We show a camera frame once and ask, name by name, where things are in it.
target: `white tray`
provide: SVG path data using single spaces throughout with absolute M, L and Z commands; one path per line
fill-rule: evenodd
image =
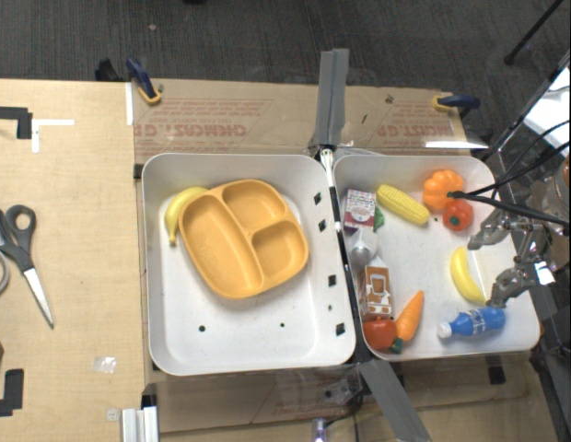
M 209 289 L 181 240 L 169 245 L 163 218 L 177 192 L 241 179 L 264 180 L 282 194 L 305 232 L 309 260 L 286 283 L 231 300 Z M 143 200 L 150 354 L 161 370 L 192 376 L 331 366 L 353 354 L 329 185 L 318 162 L 290 155 L 161 154 L 145 164 Z
M 495 181 L 483 162 L 466 156 L 351 155 L 335 163 L 334 178 L 341 199 L 349 188 L 374 192 L 381 183 L 388 183 L 422 201 L 423 184 L 438 169 L 458 172 L 464 178 L 465 191 Z M 419 289 L 425 291 L 425 304 L 417 334 L 405 345 L 403 352 L 396 355 L 370 349 L 374 355 L 390 361 L 408 361 L 526 351 L 538 342 L 539 321 L 529 292 L 508 300 L 507 324 L 501 331 L 473 338 L 455 336 L 446 341 L 437 337 L 439 322 L 453 320 L 460 311 L 476 308 L 459 294 L 449 272 L 451 253 L 457 247 L 467 245 L 470 235 L 478 232 L 480 223 L 493 210 L 486 204 L 472 203 L 472 206 L 473 224 L 460 233 L 444 227 L 442 215 L 431 215 L 428 225 L 419 227 L 380 207 L 385 224 L 378 230 L 379 256 L 390 269 L 393 313 L 398 315 Z M 512 239 L 509 236 L 497 245 L 483 246 L 468 254 L 472 276 L 483 285 L 488 299 L 496 277 L 513 266 L 516 252 Z

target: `blue clamp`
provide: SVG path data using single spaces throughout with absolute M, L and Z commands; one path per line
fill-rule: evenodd
M 141 97 L 145 99 L 146 103 L 149 105 L 156 105 L 159 103 L 160 92 L 153 87 L 150 77 L 138 60 L 133 57 L 129 57 L 126 60 L 126 67 L 128 68 L 130 77 L 135 78 L 138 82 L 138 93 L 140 93 Z
M 480 100 L 470 97 L 469 95 L 450 95 L 449 97 L 433 97 L 431 100 L 433 108 L 437 111 L 447 113 L 452 108 L 462 108 L 460 111 L 461 118 L 464 118 L 470 110 L 480 108 Z

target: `yellow plate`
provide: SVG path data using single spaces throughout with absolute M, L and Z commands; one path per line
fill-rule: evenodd
M 200 275 L 227 298 L 246 298 L 300 272 L 309 247 L 277 190 L 261 180 L 237 180 L 183 206 L 179 229 Z

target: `corn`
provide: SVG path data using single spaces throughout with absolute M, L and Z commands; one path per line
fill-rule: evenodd
M 390 185 L 379 185 L 376 192 L 378 202 L 417 225 L 423 225 L 429 219 L 429 210 L 418 203 L 413 197 Z

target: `carrot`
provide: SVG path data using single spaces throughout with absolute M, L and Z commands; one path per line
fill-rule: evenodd
M 404 343 L 410 341 L 416 334 L 416 329 L 421 321 L 424 301 L 425 293 L 423 290 L 417 291 L 396 319 L 398 337 L 390 347 L 393 353 L 402 352 Z

